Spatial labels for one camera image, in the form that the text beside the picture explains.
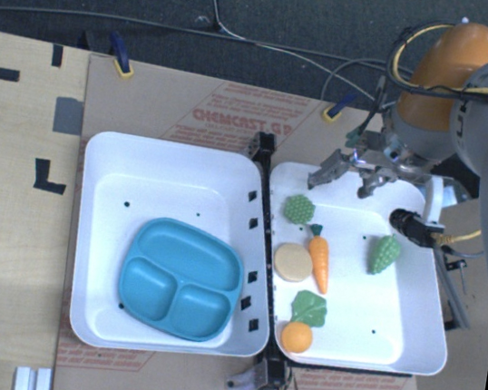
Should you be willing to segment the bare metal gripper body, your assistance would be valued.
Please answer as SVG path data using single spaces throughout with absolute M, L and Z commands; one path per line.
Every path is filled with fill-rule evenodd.
M 347 136 L 349 161 L 355 168 L 410 181 L 420 180 L 435 166 L 403 144 L 395 134 L 353 130 Z

